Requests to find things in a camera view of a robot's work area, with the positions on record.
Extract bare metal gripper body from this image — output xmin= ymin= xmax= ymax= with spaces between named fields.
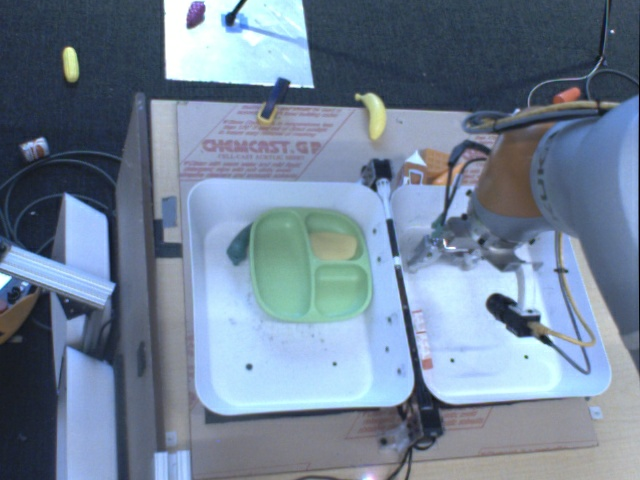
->
xmin=438 ymin=214 xmax=544 ymax=275

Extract orange and white carton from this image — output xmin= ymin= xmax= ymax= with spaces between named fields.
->
xmin=396 ymin=148 xmax=452 ymax=190

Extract yellow toy bread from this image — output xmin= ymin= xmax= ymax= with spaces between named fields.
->
xmin=307 ymin=230 xmax=359 ymax=263

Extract white plastic tray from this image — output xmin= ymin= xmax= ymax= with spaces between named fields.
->
xmin=389 ymin=182 xmax=613 ymax=406
xmin=186 ymin=177 xmax=417 ymax=416

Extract green divided plate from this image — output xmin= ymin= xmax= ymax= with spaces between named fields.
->
xmin=248 ymin=207 xmax=374 ymax=325

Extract yellow banana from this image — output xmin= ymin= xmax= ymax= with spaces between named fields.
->
xmin=354 ymin=91 xmax=388 ymax=142

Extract brown cardboard board red print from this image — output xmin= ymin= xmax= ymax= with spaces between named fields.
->
xmin=175 ymin=99 xmax=600 ymax=480

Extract dark green toy vegetable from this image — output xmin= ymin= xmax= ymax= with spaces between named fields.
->
xmin=225 ymin=222 xmax=257 ymax=267

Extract purple grapes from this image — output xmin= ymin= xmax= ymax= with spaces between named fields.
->
xmin=185 ymin=0 xmax=207 ymax=31

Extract small brown and white can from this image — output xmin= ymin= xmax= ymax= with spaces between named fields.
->
xmin=18 ymin=136 xmax=52 ymax=163

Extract yellow oblong toy food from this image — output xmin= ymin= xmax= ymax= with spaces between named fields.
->
xmin=61 ymin=45 xmax=81 ymax=84

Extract black cylinder on white bracket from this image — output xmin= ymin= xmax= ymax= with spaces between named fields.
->
xmin=485 ymin=263 xmax=544 ymax=339

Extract black block with thin wires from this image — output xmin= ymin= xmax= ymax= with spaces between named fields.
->
xmin=361 ymin=158 xmax=394 ymax=187
xmin=416 ymin=401 xmax=445 ymax=440

